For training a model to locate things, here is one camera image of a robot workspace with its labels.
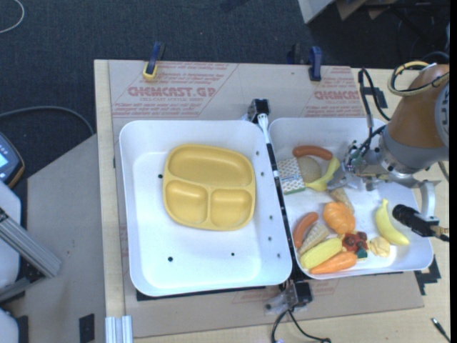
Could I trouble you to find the white plastic tray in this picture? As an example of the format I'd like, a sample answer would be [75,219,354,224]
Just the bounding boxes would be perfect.
[267,117,435,281]
[119,119,293,297]

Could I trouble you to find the small white green carton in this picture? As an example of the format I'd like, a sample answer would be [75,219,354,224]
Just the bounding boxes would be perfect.
[277,157,307,195]

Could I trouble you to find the yellow divided plate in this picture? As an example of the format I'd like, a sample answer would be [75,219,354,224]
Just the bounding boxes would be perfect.
[162,143,257,232]

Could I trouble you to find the black cylinder on white bracket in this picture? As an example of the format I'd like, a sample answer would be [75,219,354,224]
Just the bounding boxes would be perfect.
[391,179,442,238]

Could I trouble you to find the orange carrot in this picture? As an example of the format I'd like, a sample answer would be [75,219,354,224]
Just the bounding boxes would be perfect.
[309,251,358,275]

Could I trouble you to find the brown cardboard board red print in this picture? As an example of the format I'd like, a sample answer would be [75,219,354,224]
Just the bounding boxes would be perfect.
[106,59,426,339]

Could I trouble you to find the orange toy croissant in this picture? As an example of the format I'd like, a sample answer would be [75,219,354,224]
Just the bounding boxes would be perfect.
[323,201,356,235]

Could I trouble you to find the beige waffle cone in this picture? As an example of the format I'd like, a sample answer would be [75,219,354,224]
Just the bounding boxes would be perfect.
[298,222,330,255]
[328,187,355,214]

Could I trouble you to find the beige round bread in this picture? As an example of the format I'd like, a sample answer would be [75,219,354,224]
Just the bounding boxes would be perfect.
[296,155,322,184]

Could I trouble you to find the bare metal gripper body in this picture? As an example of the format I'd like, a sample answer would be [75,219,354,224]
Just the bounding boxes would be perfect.
[343,154,419,192]

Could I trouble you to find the pale yellow toy pasta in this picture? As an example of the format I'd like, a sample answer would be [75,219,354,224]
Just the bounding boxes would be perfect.
[368,236,391,259]

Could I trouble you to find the yellow corn cob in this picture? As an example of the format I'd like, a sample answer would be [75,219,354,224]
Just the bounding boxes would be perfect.
[299,237,343,270]

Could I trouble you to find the yellow banana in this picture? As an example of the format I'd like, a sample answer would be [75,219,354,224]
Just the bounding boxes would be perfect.
[374,198,411,247]
[305,156,341,192]

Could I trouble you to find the red pizza slice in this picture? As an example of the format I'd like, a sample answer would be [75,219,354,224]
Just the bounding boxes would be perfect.
[341,231,369,262]

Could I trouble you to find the thin black and white rod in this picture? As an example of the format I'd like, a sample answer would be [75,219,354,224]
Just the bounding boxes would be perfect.
[257,114,299,282]

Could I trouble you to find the red-brown toy sausage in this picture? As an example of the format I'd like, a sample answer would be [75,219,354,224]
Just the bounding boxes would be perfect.
[292,212,319,249]
[292,145,333,161]

